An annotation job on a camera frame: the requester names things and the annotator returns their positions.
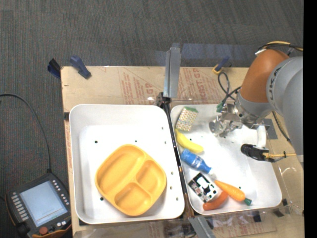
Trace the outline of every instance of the metal bracket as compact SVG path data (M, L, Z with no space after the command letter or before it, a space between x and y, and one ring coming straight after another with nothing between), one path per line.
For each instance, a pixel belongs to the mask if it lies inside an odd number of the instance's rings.
M177 97L180 58L180 48L171 47L170 50L166 52L164 97Z
M199 238L216 238L204 216L188 219Z

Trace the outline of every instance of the toy carrot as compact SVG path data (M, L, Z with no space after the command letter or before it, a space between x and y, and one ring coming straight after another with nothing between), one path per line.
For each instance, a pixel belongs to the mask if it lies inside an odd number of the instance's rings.
M217 197L216 199L210 200L206 203L203 204L203 209L205 211L209 211L209 210L214 210L217 209L218 207L220 207L225 200L228 198L228 193L223 191L219 197Z
M215 180L214 183L223 191L226 191L233 199L237 201L244 201L247 205L251 205L252 200L246 198L244 192L241 189L219 180Z

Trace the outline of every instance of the yellow plate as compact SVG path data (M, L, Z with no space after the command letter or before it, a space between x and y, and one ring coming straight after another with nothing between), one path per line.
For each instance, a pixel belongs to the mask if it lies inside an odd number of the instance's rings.
M95 184L114 207L129 216L145 213L166 186L163 168L141 148L125 144L100 165Z

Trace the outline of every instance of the white tray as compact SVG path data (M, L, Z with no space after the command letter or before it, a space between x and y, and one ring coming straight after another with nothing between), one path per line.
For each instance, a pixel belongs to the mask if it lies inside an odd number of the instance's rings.
M167 116L151 105L75 106L69 115L74 173L75 209L87 224L173 219L184 211L184 197ZM164 169L167 184L155 204L131 217L120 212L95 185L101 163L119 146L134 144Z
M202 215L211 215L277 206L281 202L282 193L272 164L254 160L240 151L241 145L244 143L257 144L257 131L243 126L241 129L229 133L226 138L215 137L209 129L209 122L215 120L216 115L220 114L216 112L216 105L175 106L171 110L174 127L184 107L196 108L199 112L191 130L183 133L193 142L204 147L204 152L198 155L214 169L219 181L241 187L246 197L252 200L252 204L247 206L244 202L237 202L229 198L221 208L205 211L204 202L187 185L193 209ZM183 149L180 146L177 148L181 154ZM181 163L186 183L188 183L199 171L183 161Z

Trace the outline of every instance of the cardboard surface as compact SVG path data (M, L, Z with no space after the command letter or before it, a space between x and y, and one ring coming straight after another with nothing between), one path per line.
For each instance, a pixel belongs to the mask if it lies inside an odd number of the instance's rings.
M152 105L160 92L163 92L165 67L108 67L87 66L92 76L85 79L78 70L71 66L61 69L61 87L64 112L68 113L78 104L143 104ZM220 88L217 75L211 72L212 67L181 67L178 98L173 99L171 107L180 104L218 104L225 93ZM230 81L230 90L240 86L248 68L224 68ZM221 79L226 87L225 78ZM272 153L292 153L294 149L287 143L279 131L273 115L272 119L277 139L267 141ZM65 136L68 159L68 176L70 201L72 209L72 231L74 237L95 238L110 227L105 225L79 225L74 210L73 172L69 121L65 120ZM287 157L273 163L283 198L276 208L276 214L263 211L261 222L247 223L241 219L229 221L224 216L215 218L213 233L217 238L250 237L250 238L299 238L304 237L304 172L296 157ZM159 223L139 223L138 229L144 230L144 237L160 238L166 236L166 226Z

